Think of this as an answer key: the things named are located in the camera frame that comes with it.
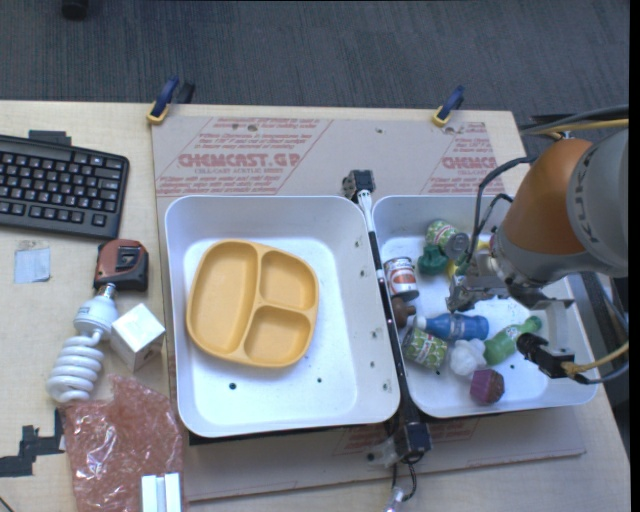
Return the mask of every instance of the wooden table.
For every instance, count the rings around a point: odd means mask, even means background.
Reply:
[[[127,294],[118,308],[126,311],[144,302],[164,318],[161,264],[154,193],[151,128],[147,104],[0,102],[0,133],[25,137],[28,130],[66,131],[73,144],[126,155],[132,172],[120,236],[140,241],[150,255],[149,288]],[[270,116],[331,119],[429,120],[433,111],[387,109],[289,108],[175,105],[170,115]],[[513,117],[508,112],[461,112],[465,119],[486,124],[498,163],[523,156]],[[519,180],[506,181],[509,193]],[[14,253],[23,244],[46,244],[51,251],[51,277],[46,282],[14,284]],[[0,457],[17,454],[22,426],[53,434],[56,404],[45,382],[62,342],[75,334],[78,306],[93,296],[95,241],[72,239],[19,229],[0,229],[0,343],[2,397]],[[107,350],[103,375],[131,375]],[[136,372],[143,384],[168,393],[166,353]],[[106,379],[96,398],[109,396]],[[403,510],[453,511],[627,511],[631,509],[630,464],[609,402],[600,388],[575,414],[586,445],[577,457],[524,462],[420,475],[418,490]],[[16,512],[76,510],[66,455],[39,456],[33,476],[0,479],[0,497]],[[382,510],[389,481],[341,484],[282,493],[218,499],[192,505],[198,511]]]

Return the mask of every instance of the yellow plate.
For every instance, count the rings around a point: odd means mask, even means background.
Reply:
[[[301,258],[245,240],[202,255],[187,303],[187,329],[205,352],[253,366],[282,367],[309,348],[318,279]]]

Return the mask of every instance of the black keyboard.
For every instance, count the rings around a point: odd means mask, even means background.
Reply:
[[[0,135],[0,225],[118,237],[129,160]]]

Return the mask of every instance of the yellow cable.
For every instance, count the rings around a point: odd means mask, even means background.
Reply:
[[[543,128],[527,132],[528,135],[545,135],[548,133],[571,132],[578,130],[597,130],[600,128],[622,128],[629,126],[628,119],[613,119],[611,121],[592,121],[590,123],[562,124],[551,128]]]
[[[597,361],[594,361],[593,363],[575,364],[575,363],[571,363],[571,362],[564,362],[560,366],[562,366],[562,368],[564,369],[565,373],[569,377],[571,377],[572,375],[575,375],[576,373],[582,373],[584,371],[590,370],[591,368],[595,368],[596,366],[601,366],[601,365],[603,365],[605,363],[608,363],[609,361],[615,359],[616,357],[624,354],[628,350],[629,350],[629,341],[627,340],[627,342],[624,345],[622,345],[619,349],[614,350],[610,354],[606,355],[605,357],[603,357],[601,359],[598,359]]]

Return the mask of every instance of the red and white can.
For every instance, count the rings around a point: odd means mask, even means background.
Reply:
[[[391,298],[402,297],[404,301],[410,301],[420,295],[411,258],[393,258],[385,261],[383,267]]]

